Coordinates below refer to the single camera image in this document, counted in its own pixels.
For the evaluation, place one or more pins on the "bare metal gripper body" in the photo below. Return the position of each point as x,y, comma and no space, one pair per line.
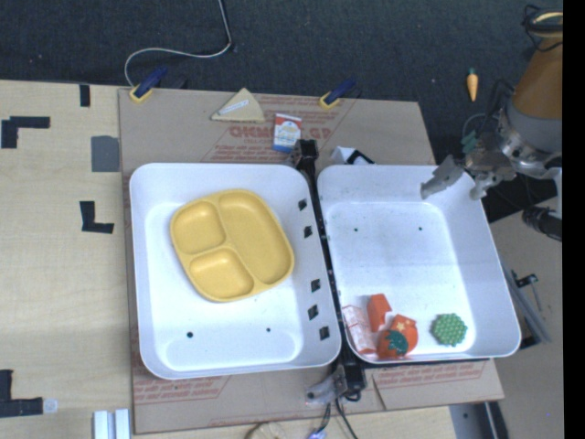
491,160

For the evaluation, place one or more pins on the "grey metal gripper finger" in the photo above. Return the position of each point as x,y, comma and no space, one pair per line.
482,185
442,177

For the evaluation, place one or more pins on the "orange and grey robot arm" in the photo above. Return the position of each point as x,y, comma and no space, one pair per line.
539,85

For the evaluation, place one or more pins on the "orange carrot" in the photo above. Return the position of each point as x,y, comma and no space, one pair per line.
472,85

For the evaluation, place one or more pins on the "white plastic tray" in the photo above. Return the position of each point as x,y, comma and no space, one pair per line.
228,336
388,254

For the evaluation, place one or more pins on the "white and black packet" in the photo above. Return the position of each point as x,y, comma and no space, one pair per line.
343,153

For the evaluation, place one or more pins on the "thin black and white rod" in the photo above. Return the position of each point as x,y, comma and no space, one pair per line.
321,227

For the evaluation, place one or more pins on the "green round biscuit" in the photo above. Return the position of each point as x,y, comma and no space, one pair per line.
449,330

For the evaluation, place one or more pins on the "plain orange carton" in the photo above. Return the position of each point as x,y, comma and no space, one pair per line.
377,311

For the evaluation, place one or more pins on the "white red and blue carton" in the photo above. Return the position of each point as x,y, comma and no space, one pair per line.
287,133

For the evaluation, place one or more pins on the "orange carton with strawberry print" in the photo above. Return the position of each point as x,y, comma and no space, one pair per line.
397,339

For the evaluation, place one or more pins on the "white and orange packet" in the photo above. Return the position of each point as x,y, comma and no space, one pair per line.
358,332

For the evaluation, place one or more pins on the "yellow divided plate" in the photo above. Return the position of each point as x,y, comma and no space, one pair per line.
247,236

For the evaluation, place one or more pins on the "yellow pizza slice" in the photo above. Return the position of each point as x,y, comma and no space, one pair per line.
240,108

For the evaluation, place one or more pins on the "brown cardboard board red print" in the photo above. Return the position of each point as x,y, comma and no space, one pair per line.
183,135

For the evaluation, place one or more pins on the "black cylinder on white bracket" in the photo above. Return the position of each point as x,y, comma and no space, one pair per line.
541,221

